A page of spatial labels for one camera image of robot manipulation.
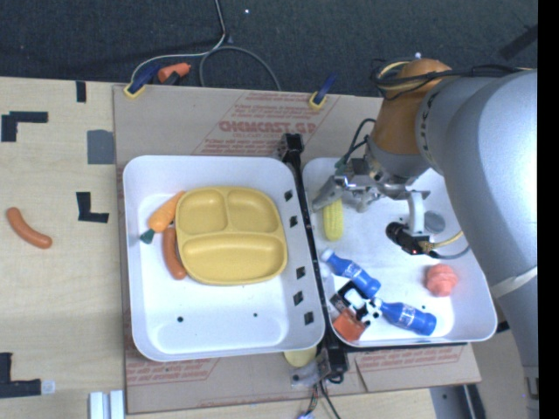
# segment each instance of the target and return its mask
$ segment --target yellow object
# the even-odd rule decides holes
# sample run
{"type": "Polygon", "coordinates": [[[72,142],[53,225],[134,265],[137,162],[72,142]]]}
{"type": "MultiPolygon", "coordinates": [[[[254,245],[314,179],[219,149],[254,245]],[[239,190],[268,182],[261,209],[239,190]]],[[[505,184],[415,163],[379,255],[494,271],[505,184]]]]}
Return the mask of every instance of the yellow object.
{"type": "Polygon", "coordinates": [[[462,236],[464,236],[464,232],[461,230],[458,233],[456,233],[454,236],[450,237],[449,239],[446,239],[445,241],[434,242],[434,243],[429,241],[420,241],[419,246],[423,249],[425,253],[429,253],[430,251],[433,251],[436,248],[444,247],[445,245],[449,245],[452,244],[453,242],[456,242],[462,236]]]}
{"type": "Polygon", "coordinates": [[[131,93],[130,92],[130,86],[131,85],[132,85],[132,82],[122,89],[124,94],[127,95],[131,100],[135,100],[138,96],[140,96],[146,90],[146,86],[143,86],[142,88],[138,89],[138,91],[136,93],[131,93]]]}
{"type": "Polygon", "coordinates": [[[304,367],[316,357],[316,346],[300,351],[285,351],[283,355],[292,367],[304,367]]]}
{"type": "Polygon", "coordinates": [[[386,72],[395,72],[400,65],[394,80],[412,79],[404,84],[385,83],[379,85],[386,92],[381,108],[376,117],[375,127],[371,131],[371,139],[384,152],[397,155],[418,155],[415,123],[418,110],[425,95],[442,78],[427,79],[425,74],[449,72],[451,68],[437,60],[422,58],[409,63],[396,62],[388,65],[378,78],[386,72]]]}
{"type": "Polygon", "coordinates": [[[343,207],[341,198],[322,208],[322,222],[327,240],[337,241],[342,237],[343,207]]]}
{"type": "Polygon", "coordinates": [[[287,264],[280,214],[261,191],[214,186],[188,191],[176,206],[176,239],[189,276],[211,285],[265,281],[287,264]]]}
{"type": "Polygon", "coordinates": [[[311,107],[313,110],[321,110],[322,106],[324,106],[326,104],[326,97],[322,98],[322,101],[319,104],[316,104],[314,102],[314,98],[316,97],[316,95],[318,94],[317,92],[314,92],[310,99],[308,100],[308,106],[311,107]]]}

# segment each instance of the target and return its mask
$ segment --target blue clamp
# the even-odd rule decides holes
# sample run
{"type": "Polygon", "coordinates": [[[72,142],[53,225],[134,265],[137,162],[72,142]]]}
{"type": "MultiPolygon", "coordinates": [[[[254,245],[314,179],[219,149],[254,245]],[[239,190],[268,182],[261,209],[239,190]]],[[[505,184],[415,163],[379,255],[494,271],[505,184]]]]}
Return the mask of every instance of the blue clamp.
{"type": "Polygon", "coordinates": [[[147,65],[130,84],[124,87],[124,94],[132,99],[137,98],[146,89],[146,84],[153,79],[160,69],[161,65],[159,64],[147,65]]]}
{"type": "Polygon", "coordinates": [[[326,93],[330,90],[330,87],[334,84],[337,75],[335,73],[330,73],[330,76],[324,81],[322,87],[314,92],[310,99],[308,100],[308,105],[314,110],[320,110],[322,106],[326,103],[326,93]]]}

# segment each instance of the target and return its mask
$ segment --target toy carrot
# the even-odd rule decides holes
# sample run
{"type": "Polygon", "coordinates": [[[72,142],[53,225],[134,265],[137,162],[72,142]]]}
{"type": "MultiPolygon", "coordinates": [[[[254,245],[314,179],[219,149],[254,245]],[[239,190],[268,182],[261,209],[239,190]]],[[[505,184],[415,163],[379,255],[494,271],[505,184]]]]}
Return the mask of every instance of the toy carrot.
{"type": "Polygon", "coordinates": [[[154,234],[163,232],[170,223],[173,222],[173,219],[175,218],[176,205],[185,192],[186,191],[179,191],[176,193],[149,217],[149,230],[140,236],[140,240],[143,243],[151,244],[154,234]]]}

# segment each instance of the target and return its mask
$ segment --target blue water bottle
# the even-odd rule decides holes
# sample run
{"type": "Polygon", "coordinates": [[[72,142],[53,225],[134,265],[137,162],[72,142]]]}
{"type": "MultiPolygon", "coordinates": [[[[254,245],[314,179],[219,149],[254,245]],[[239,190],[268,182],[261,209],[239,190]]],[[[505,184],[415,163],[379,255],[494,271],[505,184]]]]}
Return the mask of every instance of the blue water bottle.
{"type": "Polygon", "coordinates": [[[421,335],[431,335],[437,325],[437,318],[432,313],[422,312],[404,303],[385,303],[375,298],[373,306],[379,308],[384,318],[393,325],[421,335]]]}
{"type": "Polygon", "coordinates": [[[350,259],[336,256],[329,248],[321,254],[321,259],[332,265],[334,274],[351,279],[368,299],[373,299],[378,289],[381,288],[381,283],[372,278],[363,268],[350,259]]]}

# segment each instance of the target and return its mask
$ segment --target wire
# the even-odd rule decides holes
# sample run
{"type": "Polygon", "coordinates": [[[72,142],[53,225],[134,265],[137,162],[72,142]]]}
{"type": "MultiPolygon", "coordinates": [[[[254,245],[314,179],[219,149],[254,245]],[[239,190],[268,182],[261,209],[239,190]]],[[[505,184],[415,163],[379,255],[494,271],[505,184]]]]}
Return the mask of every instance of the wire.
{"type": "Polygon", "coordinates": [[[442,79],[447,77],[501,77],[510,73],[526,70],[525,68],[517,68],[507,65],[487,64],[476,65],[470,68],[457,70],[444,70],[442,72],[428,72],[416,76],[408,76],[399,78],[397,74],[400,70],[415,59],[395,59],[387,65],[377,67],[373,72],[372,80],[376,87],[387,100],[394,100],[403,94],[413,92],[422,86],[425,86],[434,79],[442,79]],[[398,92],[387,98],[386,92],[398,92]]]}
{"type": "Polygon", "coordinates": [[[316,406],[318,405],[318,396],[318,384],[314,384],[313,393],[311,394],[311,402],[308,404],[307,411],[305,411],[300,417],[307,417],[314,411],[314,409],[316,409],[316,406]]]}
{"type": "Polygon", "coordinates": [[[445,245],[449,245],[452,244],[453,242],[456,242],[462,236],[464,236],[464,232],[461,230],[458,233],[456,233],[454,236],[449,237],[444,241],[440,241],[440,242],[419,241],[419,246],[421,246],[421,248],[425,253],[429,253],[430,251],[433,251],[436,248],[444,247],[445,245]]]}
{"type": "Polygon", "coordinates": [[[343,373],[339,373],[337,375],[333,375],[331,377],[328,377],[328,381],[331,382],[331,383],[334,383],[335,385],[342,384],[343,380],[344,380],[343,373]]]}
{"type": "Polygon", "coordinates": [[[346,152],[342,158],[340,160],[338,160],[338,162],[335,164],[336,168],[339,168],[340,166],[345,166],[348,163],[349,157],[361,146],[363,146],[364,144],[367,143],[367,140],[369,139],[368,135],[365,135],[365,137],[363,138],[363,141],[355,144],[355,142],[357,141],[357,138],[359,138],[359,134],[361,133],[361,130],[363,129],[363,126],[365,124],[367,124],[368,122],[372,122],[372,123],[376,123],[376,120],[374,118],[365,118],[363,121],[361,121],[359,123],[359,126],[357,127],[357,130],[355,131],[355,134],[353,135],[353,140],[351,140],[351,144],[349,145],[349,149],[348,152],[346,152]]]}
{"type": "Polygon", "coordinates": [[[219,0],[213,0],[215,5],[216,5],[216,11],[217,11],[217,16],[219,17],[219,24],[221,25],[221,38],[217,41],[217,43],[212,46],[207,52],[199,52],[199,53],[181,53],[181,54],[168,54],[168,55],[163,55],[163,56],[156,56],[154,58],[148,59],[144,62],[142,62],[141,64],[139,64],[135,70],[132,73],[132,77],[130,78],[130,82],[133,82],[135,79],[136,74],[147,64],[151,64],[152,62],[155,62],[156,60],[163,60],[163,59],[170,59],[170,58],[201,58],[205,55],[207,55],[210,52],[213,52],[214,50],[216,50],[217,48],[219,48],[223,42],[225,41],[225,37],[227,35],[226,29],[225,29],[225,21],[224,21],[224,17],[223,17],[223,13],[221,11],[221,4],[219,2],[219,0]]]}
{"type": "Polygon", "coordinates": [[[432,258],[436,258],[436,259],[458,259],[458,258],[462,258],[469,250],[470,250],[470,245],[468,245],[463,251],[461,251],[460,253],[456,253],[455,255],[441,255],[438,254],[436,251],[430,251],[427,254],[432,258]]]}
{"type": "Polygon", "coordinates": [[[249,52],[248,50],[246,50],[245,48],[240,48],[238,46],[220,46],[218,48],[214,48],[213,50],[211,50],[210,52],[207,52],[206,54],[204,54],[204,57],[202,58],[202,60],[200,61],[200,66],[199,66],[199,70],[198,70],[198,76],[200,78],[200,85],[202,87],[205,86],[205,82],[204,82],[204,63],[205,61],[212,56],[213,54],[217,53],[217,52],[223,52],[223,51],[235,51],[235,52],[242,52],[244,54],[248,54],[249,56],[251,56],[252,58],[256,59],[262,66],[264,66],[264,68],[266,69],[266,71],[268,72],[268,74],[271,76],[271,78],[273,79],[274,84],[276,85],[276,88],[279,92],[281,92],[281,85],[280,82],[278,81],[278,78],[276,77],[275,73],[272,71],[272,68],[270,68],[270,66],[259,56],[257,56],[256,54],[254,54],[253,52],[249,52]]]}
{"type": "Polygon", "coordinates": [[[324,395],[324,398],[326,399],[326,402],[328,402],[328,405],[330,406],[330,409],[332,409],[332,413],[334,413],[334,416],[336,417],[336,419],[342,419],[340,417],[340,415],[338,415],[338,412],[335,410],[334,404],[332,403],[332,401],[330,401],[330,397],[328,396],[328,392],[324,388],[324,383],[322,381],[320,381],[319,383],[321,385],[322,394],[324,395]]]}

